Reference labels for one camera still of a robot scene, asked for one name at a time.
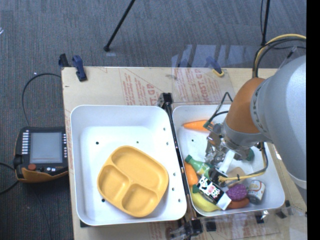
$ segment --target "tripod leg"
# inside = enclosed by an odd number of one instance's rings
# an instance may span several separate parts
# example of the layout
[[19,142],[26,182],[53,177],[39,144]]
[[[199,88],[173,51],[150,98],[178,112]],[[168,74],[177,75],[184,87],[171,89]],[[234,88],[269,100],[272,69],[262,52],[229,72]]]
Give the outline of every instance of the tripod leg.
[[266,9],[265,9],[265,17],[264,17],[264,27],[263,27],[263,33],[262,33],[262,43],[261,43],[262,46],[264,46],[266,44],[269,8],[270,8],[270,0],[267,0],[266,1]]
[[130,4],[129,4],[129,6],[128,6],[128,7],[127,7],[127,9],[125,10],[125,12],[124,12],[124,14],[123,14],[122,18],[120,19],[120,21],[119,21],[118,25],[116,26],[116,28],[115,28],[115,30],[114,30],[114,32],[113,32],[113,34],[112,34],[111,38],[109,39],[109,41],[108,41],[108,43],[106,44],[106,46],[105,46],[105,47],[103,47],[103,49],[104,49],[106,52],[109,52],[109,51],[110,51],[110,45],[111,45],[111,43],[112,43],[113,39],[115,38],[115,36],[116,36],[116,34],[117,34],[118,30],[120,29],[120,27],[121,27],[122,23],[124,22],[125,18],[127,17],[127,14],[129,13],[129,11],[130,11],[131,7],[134,5],[135,1],[136,1],[136,0],[131,0],[131,2],[130,2]]

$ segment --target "gray floor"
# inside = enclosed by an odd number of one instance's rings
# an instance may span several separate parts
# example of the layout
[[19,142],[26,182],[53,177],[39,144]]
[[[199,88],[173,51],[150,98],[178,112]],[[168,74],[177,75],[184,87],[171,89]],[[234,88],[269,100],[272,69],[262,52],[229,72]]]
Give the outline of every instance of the gray floor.
[[[70,64],[79,55],[84,66],[206,67],[212,57],[221,67],[251,68],[261,47],[267,0],[136,0],[105,52],[130,1],[0,0],[0,162],[12,166],[17,134],[26,125],[25,84],[35,74],[60,75],[61,54]],[[306,32],[307,0],[270,0],[266,41]],[[279,67],[288,52],[271,51],[260,67]],[[298,48],[294,56],[305,53]],[[30,126],[64,125],[58,77],[32,81],[24,105]],[[1,165],[0,191],[14,181],[14,172]],[[0,195],[0,239],[50,239],[49,234],[73,239],[67,176],[19,183]]]

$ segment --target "toy carrot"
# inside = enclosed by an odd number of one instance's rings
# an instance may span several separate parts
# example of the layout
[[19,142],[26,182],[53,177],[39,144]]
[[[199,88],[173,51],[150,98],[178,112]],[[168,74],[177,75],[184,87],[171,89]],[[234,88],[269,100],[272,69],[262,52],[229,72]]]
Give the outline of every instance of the toy carrot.
[[198,176],[197,176],[195,169],[192,167],[191,164],[189,164],[187,162],[183,162],[183,163],[184,163],[184,169],[185,169],[185,174],[186,174],[186,179],[188,181],[188,185],[192,186],[193,184],[197,184],[199,179],[198,179]]
[[207,122],[207,120],[198,120],[198,121],[192,121],[192,122],[186,122],[183,127],[190,130],[195,131],[208,131],[208,129],[204,128],[204,124]]

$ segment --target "wooden table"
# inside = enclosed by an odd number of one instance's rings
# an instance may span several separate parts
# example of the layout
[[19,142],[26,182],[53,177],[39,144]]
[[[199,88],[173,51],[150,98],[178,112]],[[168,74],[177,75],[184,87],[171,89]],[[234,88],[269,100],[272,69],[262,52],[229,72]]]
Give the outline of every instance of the wooden table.
[[[165,229],[176,226],[175,221],[81,227],[75,197],[70,130],[72,110],[79,105],[154,106],[161,93],[172,93],[174,102],[192,100],[202,103],[220,102],[225,92],[229,92],[234,97],[240,87],[252,77],[252,70],[250,68],[225,68],[223,69],[223,77],[218,77],[210,68],[85,67],[84,70],[87,80],[81,82],[76,76],[77,69],[75,67],[64,67],[61,70],[74,239],[165,240]],[[259,77],[268,78],[275,72],[276,69],[260,69]],[[237,222],[233,222],[233,224],[228,222],[229,224],[225,225],[225,228],[212,232],[204,231],[192,239],[226,240],[252,236],[249,239],[287,240],[293,235],[299,236],[299,234],[301,235],[299,239],[307,239],[307,218],[301,215],[307,211],[307,207],[282,161],[277,158],[275,152],[272,155],[285,192],[285,198],[289,200],[295,215],[286,216],[288,219],[273,215],[268,223],[256,227],[249,225],[249,228],[243,224],[237,224]]]

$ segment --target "yellow divided plate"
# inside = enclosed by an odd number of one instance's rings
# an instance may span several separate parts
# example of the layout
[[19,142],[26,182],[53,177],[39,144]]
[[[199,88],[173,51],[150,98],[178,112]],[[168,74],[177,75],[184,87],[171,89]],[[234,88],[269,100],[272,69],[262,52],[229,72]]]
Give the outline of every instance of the yellow divided plate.
[[128,145],[112,152],[97,178],[103,198],[134,217],[152,213],[168,183],[168,172],[162,164]]

